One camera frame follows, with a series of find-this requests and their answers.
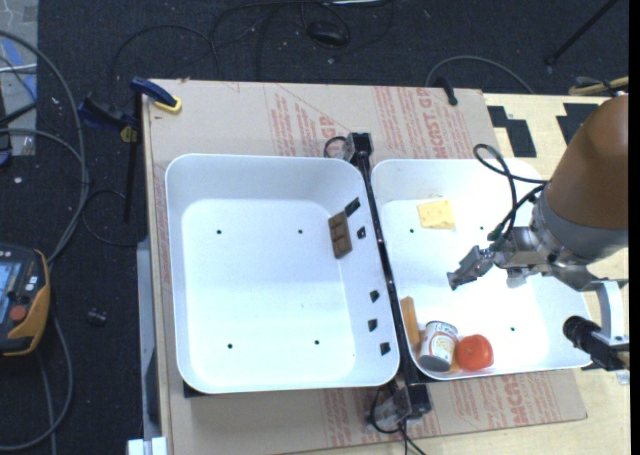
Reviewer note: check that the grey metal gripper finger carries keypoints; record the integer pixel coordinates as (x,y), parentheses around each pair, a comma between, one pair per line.
(459,279)
(477,259)

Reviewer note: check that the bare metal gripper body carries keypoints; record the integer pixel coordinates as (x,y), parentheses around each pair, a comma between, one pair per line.
(525,248)

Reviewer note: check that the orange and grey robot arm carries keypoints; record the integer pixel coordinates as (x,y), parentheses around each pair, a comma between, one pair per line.
(590,178)

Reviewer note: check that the white plastic tray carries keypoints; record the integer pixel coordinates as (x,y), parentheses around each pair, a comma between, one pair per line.
(480,313)
(265,283)

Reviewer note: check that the yellow cheese slice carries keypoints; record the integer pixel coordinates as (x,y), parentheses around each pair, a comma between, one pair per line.
(436,214)

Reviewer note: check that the orange stick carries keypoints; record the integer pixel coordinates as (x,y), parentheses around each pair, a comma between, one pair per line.
(410,318)

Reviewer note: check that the white can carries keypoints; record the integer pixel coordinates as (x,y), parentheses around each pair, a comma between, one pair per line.
(439,345)

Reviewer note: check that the red tomato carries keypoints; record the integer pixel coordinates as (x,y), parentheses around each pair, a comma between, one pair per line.
(474,353)

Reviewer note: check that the brown chocolate bar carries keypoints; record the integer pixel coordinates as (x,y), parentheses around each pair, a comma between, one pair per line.
(340,235)

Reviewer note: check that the brown cardboard board red print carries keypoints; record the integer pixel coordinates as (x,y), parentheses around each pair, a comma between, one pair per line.
(240,113)

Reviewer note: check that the black cylinder on white bracket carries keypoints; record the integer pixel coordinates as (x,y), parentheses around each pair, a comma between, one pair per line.
(587,335)

